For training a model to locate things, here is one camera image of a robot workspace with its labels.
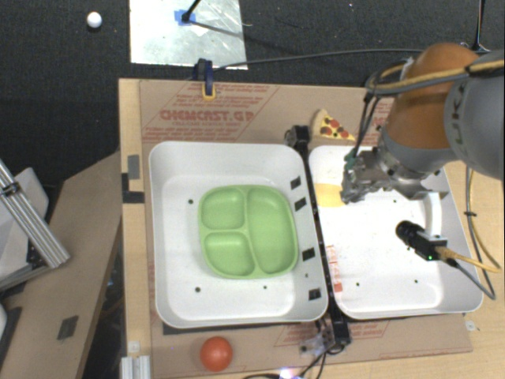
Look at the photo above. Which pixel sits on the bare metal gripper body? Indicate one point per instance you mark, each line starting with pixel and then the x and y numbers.
pixel 371 174

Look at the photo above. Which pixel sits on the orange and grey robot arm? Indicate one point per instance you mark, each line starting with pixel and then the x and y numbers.
pixel 430 105

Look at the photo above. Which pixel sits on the yellow flat round biscuit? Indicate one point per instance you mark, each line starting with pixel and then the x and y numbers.
pixel 327 196

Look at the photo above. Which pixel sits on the toy pizza slice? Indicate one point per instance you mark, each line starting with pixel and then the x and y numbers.
pixel 330 126

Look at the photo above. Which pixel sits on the thin black rod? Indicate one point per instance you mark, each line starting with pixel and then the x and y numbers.
pixel 321 235

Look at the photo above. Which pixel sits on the white plastic tray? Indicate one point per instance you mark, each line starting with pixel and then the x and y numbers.
pixel 378 259
pixel 177 251

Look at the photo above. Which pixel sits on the green divided plate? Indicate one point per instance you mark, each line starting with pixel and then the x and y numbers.
pixel 248 231

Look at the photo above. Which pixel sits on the brown cardboard board red print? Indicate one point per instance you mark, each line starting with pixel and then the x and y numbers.
pixel 236 109

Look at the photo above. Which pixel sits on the red ball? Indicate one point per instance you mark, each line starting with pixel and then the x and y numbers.
pixel 215 353

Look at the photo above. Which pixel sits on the small white ball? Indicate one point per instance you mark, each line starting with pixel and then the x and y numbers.
pixel 94 19

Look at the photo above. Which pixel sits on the black cylinder on white bracket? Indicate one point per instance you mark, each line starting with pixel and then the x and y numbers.
pixel 418 238

